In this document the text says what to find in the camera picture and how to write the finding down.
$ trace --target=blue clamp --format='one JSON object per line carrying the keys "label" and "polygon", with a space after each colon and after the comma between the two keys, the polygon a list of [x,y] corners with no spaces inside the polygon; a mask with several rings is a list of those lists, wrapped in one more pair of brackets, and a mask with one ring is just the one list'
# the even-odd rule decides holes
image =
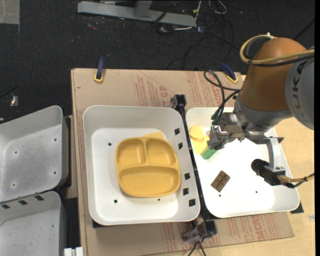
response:
{"label": "blue clamp", "polygon": [[104,79],[104,64],[105,64],[105,57],[100,56],[99,62],[98,62],[98,70],[94,73],[94,81],[97,83],[102,83]]}
{"label": "blue clamp", "polygon": [[220,64],[220,68],[226,74],[226,78],[228,78],[232,83],[238,82],[238,78],[236,78],[235,72],[228,64],[222,62]]}

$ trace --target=yellow object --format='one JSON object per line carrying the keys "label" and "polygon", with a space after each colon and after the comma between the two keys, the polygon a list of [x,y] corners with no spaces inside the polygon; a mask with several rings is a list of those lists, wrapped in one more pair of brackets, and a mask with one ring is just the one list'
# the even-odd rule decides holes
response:
{"label": "yellow object", "polygon": [[151,135],[127,138],[116,148],[119,185],[131,197],[166,196],[177,191],[181,185],[174,148],[163,138],[155,137],[153,133]]}
{"label": "yellow object", "polygon": [[104,80],[104,73],[102,72],[100,79],[97,79],[97,73],[98,73],[98,72],[94,72],[94,81],[97,82],[97,83],[99,83],[99,84],[101,84],[102,81]]}
{"label": "yellow object", "polygon": [[204,130],[200,126],[192,126],[189,130],[189,135],[193,139],[202,139],[204,137]]}
{"label": "yellow object", "polygon": [[202,154],[208,148],[207,141],[209,136],[204,134],[204,130],[200,126],[192,126],[189,130],[191,137],[193,152],[197,155]]}
{"label": "yellow object", "polygon": [[230,82],[232,82],[232,83],[234,83],[234,84],[238,82],[238,78],[237,78],[237,77],[235,78],[235,80],[233,80],[230,76],[227,75],[226,78],[227,78]]}
{"label": "yellow object", "polygon": [[161,131],[151,132],[143,135],[143,137],[152,137],[152,138],[159,138],[159,139],[165,140],[165,136]]}

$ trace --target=cardboard sheet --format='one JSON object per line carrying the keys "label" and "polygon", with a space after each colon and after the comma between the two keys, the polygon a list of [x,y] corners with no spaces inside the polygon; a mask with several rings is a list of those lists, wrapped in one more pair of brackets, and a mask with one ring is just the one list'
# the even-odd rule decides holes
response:
{"label": "cardboard sheet", "polygon": [[[167,107],[175,94],[184,94],[187,108],[216,107],[221,101],[220,88],[204,79],[203,72],[118,70],[104,71],[103,83],[94,82],[95,69],[76,68],[71,71],[73,114],[78,136],[78,194],[83,208],[80,212],[81,244],[86,255],[140,256],[190,250],[182,234],[192,230],[188,222],[152,223],[93,227],[88,208],[88,186],[83,131],[83,113],[93,105]],[[241,88],[218,72],[223,86]],[[230,100],[226,107],[232,107]],[[217,219],[218,234],[205,239],[203,247],[219,247],[294,236],[287,213],[271,213]]]}

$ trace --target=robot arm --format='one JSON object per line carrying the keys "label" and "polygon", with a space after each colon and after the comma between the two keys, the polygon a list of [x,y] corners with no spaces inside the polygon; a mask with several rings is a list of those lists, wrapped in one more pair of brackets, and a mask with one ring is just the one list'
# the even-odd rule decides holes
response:
{"label": "robot arm", "polygon": [[[260,38],[270,40],[253,60],[248,59],[248,47]],[[251,167],[270,185],[283,184],[279,179],[285,177],[280,154],[283,137],[266,137],[265,132],[292,116],[314,129],[314,49],[306,50],[289,38],[260,35],[242,46],[240,56],[251,65],[233,112],[223,113],[218,126],[211,127],[208,148],[219,150],[236,139],[266,144],[269,162],[256,159]]]}

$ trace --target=white tray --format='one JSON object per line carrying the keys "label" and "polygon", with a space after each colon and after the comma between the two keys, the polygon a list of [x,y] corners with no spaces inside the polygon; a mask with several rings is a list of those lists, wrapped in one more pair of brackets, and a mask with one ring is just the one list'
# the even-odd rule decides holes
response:
{"label": "white tray", "polygon": [[[167,107],[91,106],[83,114],[83,125],[88,204],[94,221],[109,226],[184,222],[198,216],[198,190],[183,121],[177,111]],[[124,139],[158,131],[175,150],[181,186],[175,193],[162,197],[127,196],[117,179],[117,145]]]}
{"label": "white tray", "polygon": [[49,191],[0,204],[0,255],[62,256],[67,214]]}
{"label": "white tray", "polygon": [[[186,113],[187,126],[200,126],[207,135],[210,132],[211,116],[218,108],[191,108]],[[232,112],[233,107],[224,108]],[[266,133],[267,137],[277,137],[274,128]],[[300,198],[296,188],[282,185],[271,186],[251,169],[255,159],[269,162],[266,145],[256,145],[248,139],[239,142],[235,140],[216,152],[209,160],[204,160],[199,154],[194,154],[205,205],[209,212],[219,218],[245,215],[285,212],[296,209]],[[285,155],[281,148],[281,166],[286,170],[285,175],[292,177]],[[221,192],[211,184],[220,171],[230,176]]]}
{"label": "white tray", "polygon": [[0,203],[63,185],[68,150],[68,128],[59,106],[1,124]]}

